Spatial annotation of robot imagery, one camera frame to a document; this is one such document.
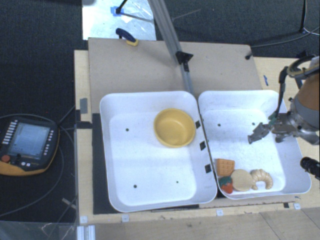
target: toy food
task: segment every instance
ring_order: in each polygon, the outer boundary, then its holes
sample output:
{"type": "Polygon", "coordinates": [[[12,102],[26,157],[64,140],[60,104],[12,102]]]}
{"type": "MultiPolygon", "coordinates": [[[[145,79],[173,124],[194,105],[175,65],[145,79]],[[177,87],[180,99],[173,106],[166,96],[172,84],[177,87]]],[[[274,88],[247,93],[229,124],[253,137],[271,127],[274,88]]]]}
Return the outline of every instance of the toy food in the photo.
{"type": "Polygon", "coordinates": [[[256,182],[265,182],[265,189],[269,190],[272,188],[272,186],[274,185],[274,181],[272,180],[272,177],[270,176],[269,173],[267,173],[266,171],[264,171],[263,169],[259,169],[259,170],[253,170],[251,172],[251,176],[253,178],[253,185],[252,185],[252,189],[257,190],[258,187],[256,185],[256,182]]]}
{"type": "Polygon", "coordinates": [[[216,169],[218,176],[230,176],[235,169],[235,161],[227,159],[217,159],[216,169]]]}
{"type": "Polygon", "coordinates": [[[243,169],[234,170],[231,179],[233,188],[237,191],[248,191],[254,185],[251,174],[243,169]]]}
{"type": "Polygon", "coordinates": [[[222,177],[218,180],[222,191],[231,194],[233,192],[233,184],[230,176],[222,177]]]}

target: gray tape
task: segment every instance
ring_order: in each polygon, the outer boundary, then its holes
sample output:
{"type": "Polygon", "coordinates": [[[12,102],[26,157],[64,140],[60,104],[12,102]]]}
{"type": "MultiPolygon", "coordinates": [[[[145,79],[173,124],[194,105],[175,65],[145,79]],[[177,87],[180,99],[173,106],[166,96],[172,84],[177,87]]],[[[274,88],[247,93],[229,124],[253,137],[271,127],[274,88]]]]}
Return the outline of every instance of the gray tape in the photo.
{"type": "Polygon", "coordinates": [[[80,99],[80,114],[87,114],[88,113],[88,99],[81,98],[80,99]]]}

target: yellow bowl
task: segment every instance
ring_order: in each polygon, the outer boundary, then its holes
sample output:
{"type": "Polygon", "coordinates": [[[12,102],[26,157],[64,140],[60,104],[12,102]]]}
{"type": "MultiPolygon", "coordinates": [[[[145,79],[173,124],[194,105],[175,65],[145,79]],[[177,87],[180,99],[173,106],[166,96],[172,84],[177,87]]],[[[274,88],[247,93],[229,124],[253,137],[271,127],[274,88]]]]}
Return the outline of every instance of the yellow bowl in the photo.
{"type": "Polygon", "coordinates": [[[162,110],[154,119],[153,129],[158,141],[170,148],[186,146],[196,135],[192,118],[176,108],[162,110]]]}

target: toy bread slice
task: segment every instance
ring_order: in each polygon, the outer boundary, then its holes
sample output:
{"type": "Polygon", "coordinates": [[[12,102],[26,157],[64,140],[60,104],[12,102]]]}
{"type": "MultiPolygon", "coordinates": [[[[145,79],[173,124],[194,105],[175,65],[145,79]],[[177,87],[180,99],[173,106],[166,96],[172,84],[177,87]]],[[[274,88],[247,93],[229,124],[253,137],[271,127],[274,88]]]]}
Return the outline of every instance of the toy bread slice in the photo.
{"type": "Polygon", "coordinates": [[[237,191],[248,191],[254,184],[254,179],[246,170],[237,169],[231,174],[233,188],[237,191]]]}
{"type": "Polygon", "coordinates": [[[227,159],[217,159],[216,169],[218,176],[230,176],[235,169],[235,161],[227,159]]]}

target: red emergency stop button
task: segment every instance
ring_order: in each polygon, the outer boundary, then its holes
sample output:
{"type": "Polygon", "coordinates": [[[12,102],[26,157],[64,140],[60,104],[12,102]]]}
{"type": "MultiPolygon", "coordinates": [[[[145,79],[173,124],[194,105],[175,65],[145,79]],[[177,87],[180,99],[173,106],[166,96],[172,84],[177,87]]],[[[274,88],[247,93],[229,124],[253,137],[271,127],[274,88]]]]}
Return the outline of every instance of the red emergency stop button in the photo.
{"type": "Polygon", "coordinates": [[[1,157],[1,161],[4,163],[9,163],[10,162],[10,156],[5,154],[1,157]]]}

